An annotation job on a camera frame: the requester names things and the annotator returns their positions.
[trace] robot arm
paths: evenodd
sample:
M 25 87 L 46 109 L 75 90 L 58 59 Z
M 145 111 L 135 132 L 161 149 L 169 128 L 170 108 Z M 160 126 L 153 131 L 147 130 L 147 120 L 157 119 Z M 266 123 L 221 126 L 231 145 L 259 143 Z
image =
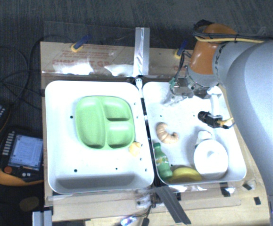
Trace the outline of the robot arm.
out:
M 194 33 L 198 42 L 186 75 L 171 91 L 209 98 L 210 87 L 220 83 L 226 89 L 234 121 L 264 181 L 273 226 L 273 39 L 239 36 L 205 20 L 195 28 L 202 24 L 207 28 Z

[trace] small yellow object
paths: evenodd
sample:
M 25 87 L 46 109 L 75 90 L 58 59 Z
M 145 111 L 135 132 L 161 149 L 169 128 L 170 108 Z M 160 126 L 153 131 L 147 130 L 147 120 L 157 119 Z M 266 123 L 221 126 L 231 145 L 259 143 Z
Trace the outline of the small yellow object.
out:
M 180 59 L 180 58 L 181 58 L 181 55 L 178 55 L 178 54 L 177 54 L 178 50 L 179 50 L 179 49 L 175 50 L 174 57 L 177 58 L 177 59 Z
M 75 45 L 75 43 L 71 46 L 71 51 L 73 51 L 73 52 L 78 52 L 78 51 L 80 51 L 82 48 L 83 48 L 83 45 L 82 46 L 80 46 L 78 49 L 75 49 L 74 48 L 74 45 Z
M 141 150 L 141 144 L 139 142 L 133 142 L 131 146 L 129 146 L 129 152 L 133 156 L 137 156 L 140 153 Z
M 173 176 L 169 179 L 170 183 L 185 183 L 201 180 L 202 177 L 199 172 L 189 167 L 180 167 L 175 169 L 173 171 Z

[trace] white container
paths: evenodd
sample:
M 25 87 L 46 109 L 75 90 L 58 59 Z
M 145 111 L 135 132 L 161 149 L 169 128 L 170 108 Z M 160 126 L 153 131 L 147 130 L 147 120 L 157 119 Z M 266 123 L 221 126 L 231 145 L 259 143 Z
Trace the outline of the white container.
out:
M 169 91 L 167 82 L 148 82 L 143 96 L 152 143 L 160 142 L 156 126 L 168 125 L 170 133 L 177 132 L 179 141 L 163 144 L 162 150 L 170 164 L 195 169 L 194 151 L 199 131 L 208 131 L 212 139 L 225 148 L 228 169 L 219 179 L 203 178 L 183 185 L 240 181 L 246 175 L 246 165 L 234 128 L 213 129 L 198 118 L 198 112 L 211 111 L 210 100 L 198 97 L 185 99 L 175 106 L 165 106 Z M 95 150 L 87 148 L 76 133 L 74 113 L 78 101 L 85 96 L 115 96 L 130 106 L 135 125 L 135 141 L 142 144 L 140 153 L 132 156 L 129 149 Z M 144 113 L 138 89 L 127 82 L 54 81 L 45 90 L 48 183 L 59 194 L 74 194 L 109 190 L 146 188 L 153 183 L 154 169 L 149 148 Z M 224 119 L 229 112 L 223 95 L 219 97 L 219 112 Z
M 138 156 L 129 149 L 88 148 L 77 137 L 74 113 L 85 96 L 115 96 L 131 107 Z M 59 194 L 150 186 L 154 170 L 139 92 L 125 82 L 54 81 L 45 89 L 48 183 Z
M 224 96 L 218 87 L 215 90 L 221 95 L 217 110 L 219 110 L 223 119 L 228 119 L 230 115 Z M 161 143 L 162 150 L 167 155 L 170 165 L 173 168 L 184 166 L 196 169 L 194 152 L 199 131 L 210 132 L 212 139 L 219 142 L 225 148 L 229 161 L 226 173 L 218 179 L 202 178 L 201 181 L 182 182 L 181 184 L 198 185 L 242 180 L 246 175 L 246 165 L 234 128 L 213 129 L 198 119 L 200 111 L 210 112 L 212 110 L 209 99 L 201 99 L 194 96 L 174 105 L 166 106 L 164 101 L 167 98 L 168 91 L 169 83 L 167 82 L 148 82 L 143 86 L 143 96 L 152 143 L 160 142 L 156 134 L 156 127 L 160 122 L 168 125 L 166 129 L 170 134 L 176 132 L 179 135 L 179 140 L 175 144 Z

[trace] banana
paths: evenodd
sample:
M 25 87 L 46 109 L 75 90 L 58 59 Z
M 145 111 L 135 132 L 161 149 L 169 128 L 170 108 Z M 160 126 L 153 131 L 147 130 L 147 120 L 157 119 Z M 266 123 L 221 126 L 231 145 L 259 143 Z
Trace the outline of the banana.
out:
M 170 183 L 185 183 L 201 181 L 202 177 L 193 168 L 180 167 L 173 171 L 173 176 L 169 179 Z

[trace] white lid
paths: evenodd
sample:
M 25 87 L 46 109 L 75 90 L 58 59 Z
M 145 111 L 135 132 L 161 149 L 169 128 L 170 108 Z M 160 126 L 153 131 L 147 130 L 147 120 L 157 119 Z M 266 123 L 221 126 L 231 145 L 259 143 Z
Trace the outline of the white lid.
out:
M 206 130 L 201 130 L 198 132 L 195 145 L 198 145 L 200 142 L 207 140 L 207 139 L 212 139 L 212 134 Z
M 199 143 L 194 153 L 196 170 L 207 179 L 219 179 L 227 171 L 228 155 L 219 142 L 208 139 Z

